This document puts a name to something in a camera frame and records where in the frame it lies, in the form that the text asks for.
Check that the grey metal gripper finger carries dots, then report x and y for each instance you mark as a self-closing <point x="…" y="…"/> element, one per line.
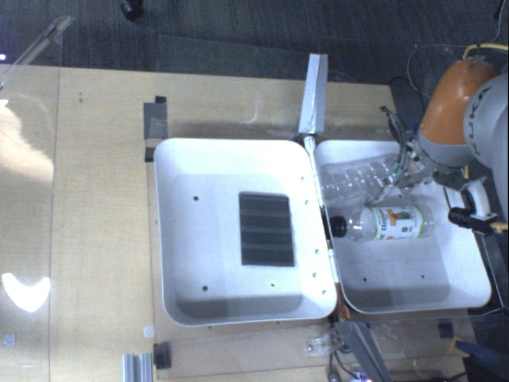
<point x="379" y="194"/>
<point x="405" y="190"/>

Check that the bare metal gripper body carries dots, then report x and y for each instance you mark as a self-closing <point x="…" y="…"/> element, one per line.
<point x="415" y="167"/>

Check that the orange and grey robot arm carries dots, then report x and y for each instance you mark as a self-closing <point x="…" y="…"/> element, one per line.
<point x="457" y="106"/>

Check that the clear bottle with black cap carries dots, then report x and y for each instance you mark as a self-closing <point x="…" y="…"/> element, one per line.
<point x="389" y="223"/>

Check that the clear empty plastic bottle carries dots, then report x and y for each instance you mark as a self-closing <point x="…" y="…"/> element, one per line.
<point x="346" y="181"/>

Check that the white plastic tray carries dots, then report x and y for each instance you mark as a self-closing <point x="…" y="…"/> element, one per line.
<point x="397" y="269"/>
<point x="199" y="233"/>

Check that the dark grey ribbed pad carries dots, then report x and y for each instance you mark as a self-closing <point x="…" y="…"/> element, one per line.
<point x="266" y="229"/>

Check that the black cylinder on white bracket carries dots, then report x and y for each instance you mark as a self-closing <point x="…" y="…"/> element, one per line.
<point x="467" y="216"/>

